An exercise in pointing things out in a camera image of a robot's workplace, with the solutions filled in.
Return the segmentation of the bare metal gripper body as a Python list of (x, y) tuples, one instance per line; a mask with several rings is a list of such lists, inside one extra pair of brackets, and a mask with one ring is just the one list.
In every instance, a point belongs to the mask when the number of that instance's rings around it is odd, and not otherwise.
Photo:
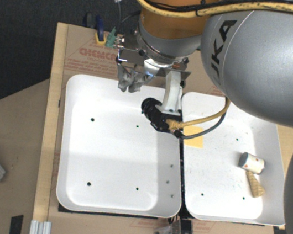
[(184, 81), (191, 74), (186, 69), (188, 61), (187, 58), (176, 60), (157, 53), (137, 35), (124, 34), (119, 40), (117, 62), (130, 72), (165, 77), (170, 71), (177, 71)]

